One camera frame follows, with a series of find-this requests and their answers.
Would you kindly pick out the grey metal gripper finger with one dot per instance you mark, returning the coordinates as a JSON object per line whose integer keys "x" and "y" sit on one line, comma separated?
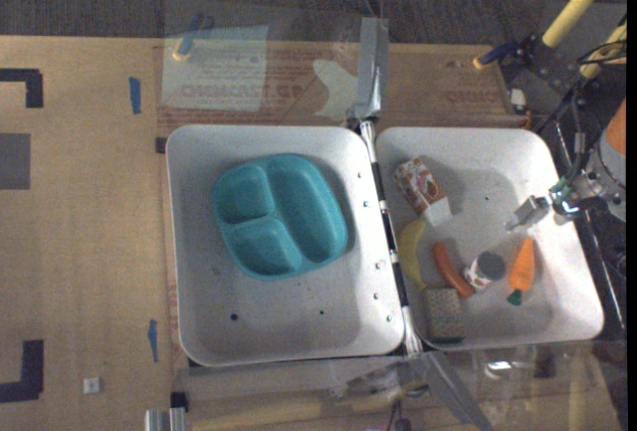
{"x": 538, "y": 202}
{"x": 523, "y": 217}

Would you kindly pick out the small printed can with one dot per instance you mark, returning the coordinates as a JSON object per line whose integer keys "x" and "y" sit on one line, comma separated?
{"x": 485, "y": 270}

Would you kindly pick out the blue divided plate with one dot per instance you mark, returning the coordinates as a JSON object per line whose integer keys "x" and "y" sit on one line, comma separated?
{"x": 293, "y": 210}

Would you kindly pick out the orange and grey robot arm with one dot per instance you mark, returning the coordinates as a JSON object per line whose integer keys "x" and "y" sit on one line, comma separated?
{"x": 615, "y": 155}

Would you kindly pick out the orange carrot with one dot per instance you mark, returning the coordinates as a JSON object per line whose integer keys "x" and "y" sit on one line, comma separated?
{"x": 522, "y": 267}

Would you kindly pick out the white and brown printed carton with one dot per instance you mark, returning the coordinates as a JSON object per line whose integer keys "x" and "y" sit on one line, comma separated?
{"x": 420, "y": 187}

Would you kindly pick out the orange sausage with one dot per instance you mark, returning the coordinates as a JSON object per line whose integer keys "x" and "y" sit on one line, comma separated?
{"x": 449, "y": 270}

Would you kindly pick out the yellow banana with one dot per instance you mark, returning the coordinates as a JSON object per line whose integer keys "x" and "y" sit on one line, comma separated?
{"x": 410, "y": 245}

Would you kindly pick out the brown bread slice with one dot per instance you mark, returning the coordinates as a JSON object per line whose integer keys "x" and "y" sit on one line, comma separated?
{"x": 443, "y": 314}

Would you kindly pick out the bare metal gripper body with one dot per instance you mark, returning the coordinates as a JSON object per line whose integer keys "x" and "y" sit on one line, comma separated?
{"x": 583, "y": 190}

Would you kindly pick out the white plastic tray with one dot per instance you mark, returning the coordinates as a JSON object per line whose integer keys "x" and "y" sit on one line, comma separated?
{"x": 497, "y": 160}
{"x": 278, "y": 319}

